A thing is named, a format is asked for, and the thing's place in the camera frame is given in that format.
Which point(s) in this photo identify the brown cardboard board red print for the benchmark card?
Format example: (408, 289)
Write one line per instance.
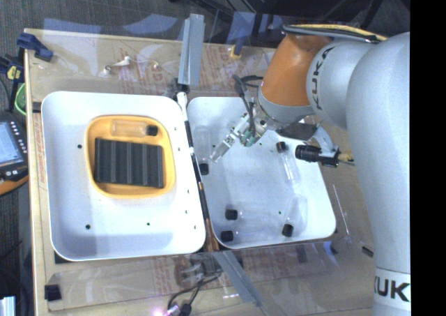
(90, 279)

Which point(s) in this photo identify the clear plastic bottle black cap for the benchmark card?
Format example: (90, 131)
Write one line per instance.
(226, 236)
(203, 168)
(288, 229)
(231, 214)
(130, 128)
(289, 168)

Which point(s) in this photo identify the yellow plastic dish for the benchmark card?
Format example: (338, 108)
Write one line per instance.
(91, 154)

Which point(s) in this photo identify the black ribbed block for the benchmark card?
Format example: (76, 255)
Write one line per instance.
(129, 163)

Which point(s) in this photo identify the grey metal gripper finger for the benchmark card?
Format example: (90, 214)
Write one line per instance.
(224, 145)

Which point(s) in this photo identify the black cylinder on white bracket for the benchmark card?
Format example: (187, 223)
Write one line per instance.
(308, 153)

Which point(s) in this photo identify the white plastic tray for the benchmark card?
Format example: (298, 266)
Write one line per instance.
(254, 182)
(122, 224)

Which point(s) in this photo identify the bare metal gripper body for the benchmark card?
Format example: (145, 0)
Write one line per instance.
(251, 129)

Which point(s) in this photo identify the white plastic hook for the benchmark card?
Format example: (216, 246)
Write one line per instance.
(120, 62)

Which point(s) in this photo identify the thin black and white rod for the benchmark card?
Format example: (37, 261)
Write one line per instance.
(195, 164)

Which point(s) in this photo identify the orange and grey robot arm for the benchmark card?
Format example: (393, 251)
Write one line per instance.
(380, 140)

